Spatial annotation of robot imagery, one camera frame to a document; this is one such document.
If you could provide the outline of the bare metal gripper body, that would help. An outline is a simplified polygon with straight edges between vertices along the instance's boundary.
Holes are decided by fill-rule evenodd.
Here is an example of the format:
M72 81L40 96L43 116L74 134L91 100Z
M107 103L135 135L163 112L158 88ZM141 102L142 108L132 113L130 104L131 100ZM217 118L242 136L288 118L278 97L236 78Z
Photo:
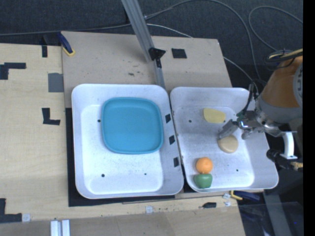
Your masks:
M239 128L242 130L252 128L254 133L267 133L273 137L284 135L280 130L282 124L274 122L262 111L241 111L236 116Z

